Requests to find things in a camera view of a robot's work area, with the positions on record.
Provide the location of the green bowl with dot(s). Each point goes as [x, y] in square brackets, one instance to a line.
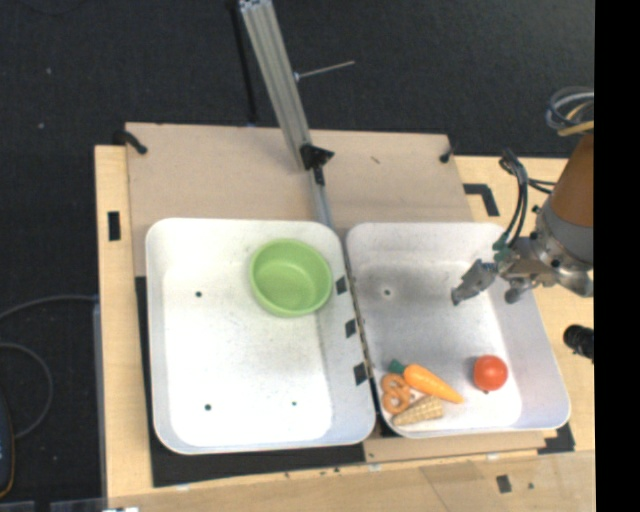
[291, 280]

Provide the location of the brown cardboard board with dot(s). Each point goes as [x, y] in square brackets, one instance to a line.
[225, 175]

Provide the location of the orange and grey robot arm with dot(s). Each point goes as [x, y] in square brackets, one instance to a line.
[575, 200]

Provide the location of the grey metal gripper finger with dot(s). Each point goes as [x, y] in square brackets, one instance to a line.
[472, 282]
[514, 295]

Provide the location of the beige toy waffle cone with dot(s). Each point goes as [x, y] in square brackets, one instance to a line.
[420, 411]

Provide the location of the red toy tomato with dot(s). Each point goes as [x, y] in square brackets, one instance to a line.
[491, 373]

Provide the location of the white plastic tray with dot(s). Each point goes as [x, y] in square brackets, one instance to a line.
[435, 325]
[240, 360]

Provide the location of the orange toy pretzel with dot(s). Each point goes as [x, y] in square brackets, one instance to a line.
[395, 396]

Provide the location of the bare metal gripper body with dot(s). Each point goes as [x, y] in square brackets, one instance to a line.
[535, 265]

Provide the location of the orange toy carrot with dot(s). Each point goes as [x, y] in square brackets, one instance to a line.
[430, 381]

